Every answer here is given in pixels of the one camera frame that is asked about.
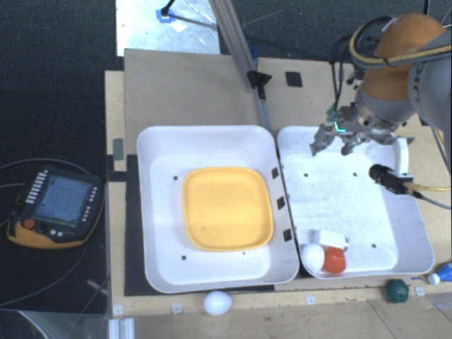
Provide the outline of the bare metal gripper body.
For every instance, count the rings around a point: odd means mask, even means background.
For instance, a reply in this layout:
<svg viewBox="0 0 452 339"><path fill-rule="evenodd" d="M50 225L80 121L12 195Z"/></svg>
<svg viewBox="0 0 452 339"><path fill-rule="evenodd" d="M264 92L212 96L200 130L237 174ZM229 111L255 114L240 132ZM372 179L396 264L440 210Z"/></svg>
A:
<svg viewBox="0 0 452 339"><path fill-rule="evenodd" d="M364 143L374 141L380 145L392 145L396 141L393 132L398 124L385 121L365 106L343 106L335 112L333 133L341 136L350 133L360 133Z"/></svg>

